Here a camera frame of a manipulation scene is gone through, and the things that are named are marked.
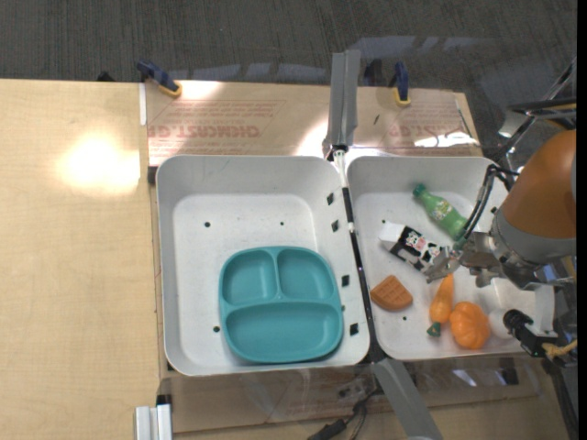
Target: table surface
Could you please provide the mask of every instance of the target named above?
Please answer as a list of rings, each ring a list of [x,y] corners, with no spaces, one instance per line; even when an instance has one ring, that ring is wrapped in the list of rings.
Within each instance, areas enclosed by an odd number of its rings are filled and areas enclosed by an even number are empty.
[[[132,438],[134,409],[155,402],[152,186],[138,91],[137,83],[0,82],[5,438]],[[534,360],[525,366],[537,375],[534,396],[432,408],[446,438],[564,437],[549,378]],[[177,437],[307,438],[324,423]],[[363,429],[361,438],[404,438],[386,412]]]

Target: toy bottle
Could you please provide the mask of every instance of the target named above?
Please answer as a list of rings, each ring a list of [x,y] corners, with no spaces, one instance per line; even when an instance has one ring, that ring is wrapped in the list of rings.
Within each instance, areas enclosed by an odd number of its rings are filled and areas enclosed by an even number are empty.
[[[458,241],[464,233],[467,219],[444,198],[433,195],[424,184],[418,184],[412,194],[426,209],[427,214]]]

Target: white tray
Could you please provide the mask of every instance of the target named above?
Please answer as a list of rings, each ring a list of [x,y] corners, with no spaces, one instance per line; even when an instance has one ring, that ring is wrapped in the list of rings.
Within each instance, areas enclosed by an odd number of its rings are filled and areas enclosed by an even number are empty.
[[[337,367],[355,365],[367,355],[359,276],[342,189],[331,164],[315,157],[181,155],[159,166],[157,198],[163,337],[167,359],[177,371],[204,376]],[[252,364],[237,358],[218,330],[223,264],[243,249],[270,246],[309,248],[333,270],[344,332],[329,356],[295,364]],[[346,285],[343,276],[348,276]],[[351,334],[352,325],[358,332]]]
[[[373,288],[390,274],[395,275],[414,298],[411,306],[401,312],[383,310],[372,304],[377,339],[387,355],[400,360],[454,358],[480,354],[520,352],[516,339],[492,335],[483,348],[470,350],[454,341],[449,324],[442,325],[440,338],[426,333],[430,326],[428,308],[440,280],[426,283],[425,276],[387,252],[378,235],[383,220],[411,226],[438,245],[451,245],[450,237],[433,223],[424,207],[412,197],[419,182],[429,191],[446,198],[463,216],[469,216],[477,199],[485,170],[491,162],[477,157],[359,157],[347,170],[353,201],[355,225],[359,230],[360,254],[365,278]],[[476,229],[489,231],[493,214],[506,196],[506,189],[496,180],[489,203]],[[495,308],[516,308],[532,316],[535,295],[520,291],[509,280],[495,279],[482,289],[463,267],[455,272],[454,303],[477,303],[489,314]]]

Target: carrot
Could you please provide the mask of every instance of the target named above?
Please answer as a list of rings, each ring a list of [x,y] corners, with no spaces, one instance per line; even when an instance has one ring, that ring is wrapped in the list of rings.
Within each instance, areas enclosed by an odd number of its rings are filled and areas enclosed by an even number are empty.
[[[428,327],[426,332],[430,336],[440,337],[440,325],[449,320],[450,313],[452,312],[454,285],[454,276],[453,274],[449,274],[438,286],[437,293],[429,308],[432,325]]]

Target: bread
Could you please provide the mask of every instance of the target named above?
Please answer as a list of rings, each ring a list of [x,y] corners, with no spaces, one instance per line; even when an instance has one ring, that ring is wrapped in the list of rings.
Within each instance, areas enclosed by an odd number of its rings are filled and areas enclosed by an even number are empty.
[[[412,304],[412,293],[390,275],[370,291],[371,299],[385,310],[397,311]]]

